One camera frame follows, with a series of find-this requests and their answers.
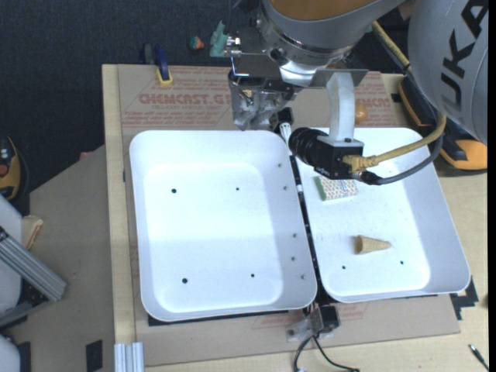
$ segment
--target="metal rod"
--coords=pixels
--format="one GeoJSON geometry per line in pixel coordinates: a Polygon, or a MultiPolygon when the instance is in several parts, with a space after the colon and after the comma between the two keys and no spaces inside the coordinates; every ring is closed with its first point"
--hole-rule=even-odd
{"type": "Polygon", "coordinates": [[[24,249],[0,226],[0,260],[10,266],[50,301],[59,301],[66,283],[24,249]]]}
{"type": "Polygon", "coordinates": [[[143,343],[134,342],[130,345],[116,343],[114,345],[114,364],[115,372],[144,372],[143,343]]]}

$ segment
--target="ice cream cone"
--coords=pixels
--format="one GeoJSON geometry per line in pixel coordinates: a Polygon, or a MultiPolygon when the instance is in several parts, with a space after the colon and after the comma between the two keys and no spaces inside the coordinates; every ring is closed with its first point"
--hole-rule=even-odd
{"type": "Polygon", "coordinates": [[[381,239],[371,239],[366,236],[356,236],[355,251],[356,253],[369,253],[378,250],[386,250],[391,247],[391,243],[381,239]]]}

